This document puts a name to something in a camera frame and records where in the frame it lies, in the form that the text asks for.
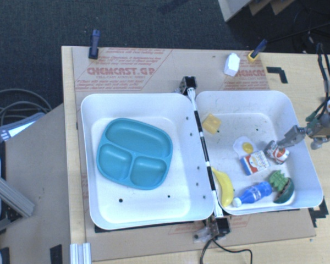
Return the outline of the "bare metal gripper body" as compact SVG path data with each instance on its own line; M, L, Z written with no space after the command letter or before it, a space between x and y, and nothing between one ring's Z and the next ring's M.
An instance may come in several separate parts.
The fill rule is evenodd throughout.
M307 123L307 135L316 142L330 141L330 114L317 115Z

